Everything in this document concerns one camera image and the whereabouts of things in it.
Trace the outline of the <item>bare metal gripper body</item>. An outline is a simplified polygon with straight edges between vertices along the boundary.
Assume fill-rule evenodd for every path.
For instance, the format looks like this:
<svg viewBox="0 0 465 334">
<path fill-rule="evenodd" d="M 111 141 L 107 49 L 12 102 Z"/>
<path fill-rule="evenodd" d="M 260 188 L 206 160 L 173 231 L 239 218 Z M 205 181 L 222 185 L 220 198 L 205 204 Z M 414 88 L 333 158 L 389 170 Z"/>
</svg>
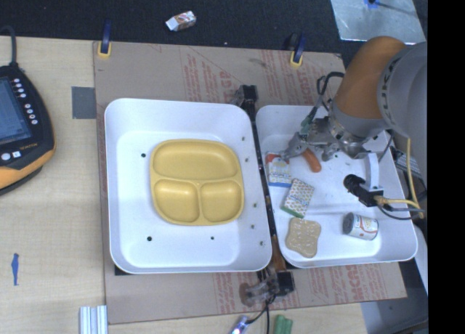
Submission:
<svg viewBox="0 0 465 334">
<path fill-rule="evenodd" d="M 307 136 L 309 146 L 317 147 L 322 152 L 325 146 L 334 144 L 339 147 L 339 152 L 345 153 L 352 159 L 362 159 L 370 153 L 364 148 L 368 138 L 354 135 L 333 117 L 303 121 L 300 134 Z"/>
</svg>

